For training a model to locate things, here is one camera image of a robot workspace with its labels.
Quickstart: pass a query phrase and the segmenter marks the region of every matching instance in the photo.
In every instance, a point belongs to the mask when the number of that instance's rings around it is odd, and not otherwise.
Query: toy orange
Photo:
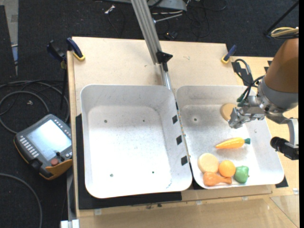
[[[236,173],[236,167],[232,161],[224,160],[219,164],[218,171],[223,177],[232,177]]]

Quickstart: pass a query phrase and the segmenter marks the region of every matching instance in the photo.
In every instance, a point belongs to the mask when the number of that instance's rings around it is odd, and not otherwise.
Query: black bracket
[[[173,57],[173,55],[162,52],[162,51],[158,51],[158,52],[156,52],[156,57],[157,57],[158,62],[162,63],[163,70],[165,72],[167,72],[168,71],[167,62]]]

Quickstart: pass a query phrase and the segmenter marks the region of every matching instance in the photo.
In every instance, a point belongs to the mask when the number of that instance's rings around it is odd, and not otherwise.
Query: metal pole
[[[154,64],[160,64],[161,77],[163,85],[171,90],[171,81],[168,72],[163,69],[163,65],[158,61],[156,53],[162,51],[159,38],[157,36],[155,24],[151,16],[146,0],[131,0],[138,23],[142,30],[143,37],[146,41]]]

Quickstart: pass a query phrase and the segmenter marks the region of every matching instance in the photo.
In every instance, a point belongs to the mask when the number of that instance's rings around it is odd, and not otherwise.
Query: toy carrot
[[[242,147],[245,143],[250,144],[250,138],[243,139],[240,137],[228,139],[224,142],[219,143],[215,147],[217,149],[235,149]]]

